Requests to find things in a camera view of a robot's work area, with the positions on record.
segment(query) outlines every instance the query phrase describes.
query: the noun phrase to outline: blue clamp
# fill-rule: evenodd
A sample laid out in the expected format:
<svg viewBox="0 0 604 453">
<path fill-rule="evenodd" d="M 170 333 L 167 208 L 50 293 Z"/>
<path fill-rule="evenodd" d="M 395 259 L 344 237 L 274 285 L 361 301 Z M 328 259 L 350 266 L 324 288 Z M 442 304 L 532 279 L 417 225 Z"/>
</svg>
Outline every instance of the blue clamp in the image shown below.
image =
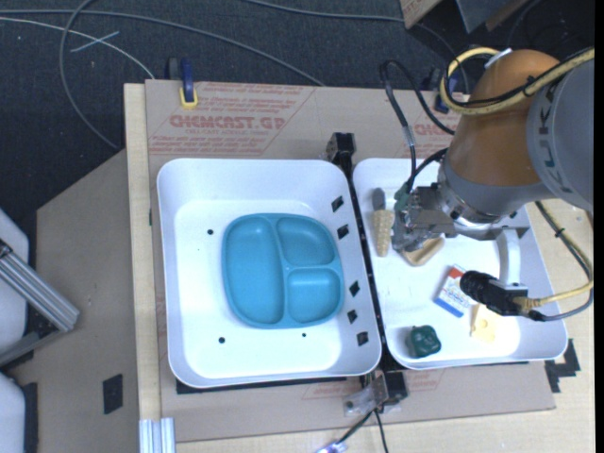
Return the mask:
<svg viewBox="0 0 604 453">
<path fill-rule="evenodd" d="M 180 60 L 180 76 L 182 77 L 180 104 L 185 109 L 195 109 L 198 102 L 197 91 L 193 83 L 193 67 L 187 58 Z"/>
</svg>

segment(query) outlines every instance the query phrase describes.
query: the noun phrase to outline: blue plate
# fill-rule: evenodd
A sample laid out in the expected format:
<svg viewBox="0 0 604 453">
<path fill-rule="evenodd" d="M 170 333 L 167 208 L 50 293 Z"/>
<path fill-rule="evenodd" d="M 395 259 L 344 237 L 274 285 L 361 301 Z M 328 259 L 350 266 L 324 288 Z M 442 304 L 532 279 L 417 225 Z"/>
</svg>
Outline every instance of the blue plate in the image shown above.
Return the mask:
<svg viewBox="0 0 604 453">
<path fill-rule="evenodd" d="M 307 216 L 258 213 L 234 220 L 223 239 L 222 269 L 228 304 L 250 326 L 314 326 L 344 302 L 336 244 Z"/>
</svg>

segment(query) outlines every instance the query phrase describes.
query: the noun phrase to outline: black fabric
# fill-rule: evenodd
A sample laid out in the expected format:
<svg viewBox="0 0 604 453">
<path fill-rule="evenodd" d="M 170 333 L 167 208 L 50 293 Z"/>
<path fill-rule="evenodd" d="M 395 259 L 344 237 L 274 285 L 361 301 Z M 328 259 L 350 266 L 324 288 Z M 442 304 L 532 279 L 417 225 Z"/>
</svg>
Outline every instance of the black fabric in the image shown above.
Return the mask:
<svg viewBox="0 0 604 453">
<path fill-rule="evenodd" d="M 0 0 L 0 9 L 76 8 L 84 0 Z M 266 0 L 324 12 L 401 17 L 398 0 Z M 199 27 L 259 48 L 328 86 L 378 88 L 386 59 L 406 65 L 417 83 L 450 61 L 447 48 L 421 26 L 342 21 L 285 13 L 235 0 L 99 0 L 89 9 L 137 13 Z M 63 26 L 66 15 L 7 15 Z M 444 0 L 422 21 L 456 51 L 470 44 L 502 47 L 514 17 L 488 32 L 467 34 L 455 0 Z M 160 25 L 82 15 L 74 30 L 108 42 L 162 77 L 169 57 L 189 57 L 194 78 L 227 82 L 311 84 L 305 77 L 233 45 Z M 0 208 L 13 220 L 26 216 L 110 158 L 116 150 L 95 137 L 75 114 L 59 78 L 61 32 L 0 20 Z M 564 57 L 593 44 L 595 0 L 547 0 L 514 34 L 517 46 L 533 45 Z M 123 85 L 145 73 L 122 55 L 88 41 L 68 39 L 65 70 L 87 118 L 123 145 Z M 401 77 L 394 83 L 409 88 Z"/>
</svg>

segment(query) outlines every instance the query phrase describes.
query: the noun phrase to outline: wooden edge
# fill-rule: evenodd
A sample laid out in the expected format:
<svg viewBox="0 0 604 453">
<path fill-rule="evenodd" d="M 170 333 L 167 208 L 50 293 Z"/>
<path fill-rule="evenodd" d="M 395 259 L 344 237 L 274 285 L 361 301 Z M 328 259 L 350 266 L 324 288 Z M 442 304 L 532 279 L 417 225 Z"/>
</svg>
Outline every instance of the wooden edge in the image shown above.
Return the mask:
<svg viewBox="0 0 604 453">
<path fill-rule="evenodd" d="M 153 273 L 151 197 L 143 84 L 125 84 L 126 150 L 132 248 L 139 417 L 161 418 L 158 325 Z"/>
</svg>

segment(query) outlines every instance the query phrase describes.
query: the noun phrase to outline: white plastic object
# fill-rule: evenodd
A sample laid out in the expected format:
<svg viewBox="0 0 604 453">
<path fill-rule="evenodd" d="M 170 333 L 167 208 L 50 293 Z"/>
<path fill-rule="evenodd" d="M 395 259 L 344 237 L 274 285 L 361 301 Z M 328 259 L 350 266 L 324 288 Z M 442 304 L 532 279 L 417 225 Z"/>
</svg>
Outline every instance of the white plastic object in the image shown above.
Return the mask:
<svg viewBox="0 0 604 453">
<path fill-rule="evenodd" d="M 25 397 L 11 379 L 0 374 L 0 451 L 23 453 L 25 444 Z"/>
<path fill-rule="evenodd" d="M 0 238 L 4 240 L 13 253 L 27 262 L 29 241 L 19 229 L 0 210 Z M 0 351 L 17 343 L 24 335 L 26 325 L 27 302 L 0 278 Z"/>
<path fill-rule="evenodd" d="M 157 179 L 168 358 L 195 388 L 360 376 L 381 357 L 361 241 L 344 173 L 326 161 L 174 159 Z M 312 327 L 252 327 L 230 309 L 221 273 L 227 226 L 253 213 L 318 220 L 337 245 L 344 304 Z"/>
<path fill-rule="evenodd" d="M 430 164 L 416 179 L 415 186 L 429 186 L 436 181 L 438 164 Z M 378 257 L 371 225 L 375 188 L 395 189 L 409 176 L 409 159 L 366 159 L 354 171 L 354 184 L 367 231 L 379 305 L 386 334 L 386 345 L 393 357 L 410 369 L 433 369 L 449 366 L 489 364 L 498 362 L 537 361 L 554 359 L 567 346 L 563 321 L 537 323 L 524 317 L 502 317 L 495 340 L 486 344 L 471 337 L 471 314 L 455 317 L 434 302 L 450 267 L 459 265 L 466 271 L 477 270 L 498 277 L 500 271 L 495 241 L 479 242 L 458 236 L 445 239 L 445 246 L 425 265 L 414 267 L 391 249 L 386 257 Z M 501 225 L 529 227 L 524 208 L 515 218 L 506 218 Z M 552 295 L 545 264 L 529 229 L 519 240 L 520 281 L 528 287 L 531 297 Z M 557 303 L 547 305 L 547 315 L 560 312 Z M 414 358 L 405 344 L 411 328 L 432 326 L 442 349 L 424 358 Z"/>
</svg>

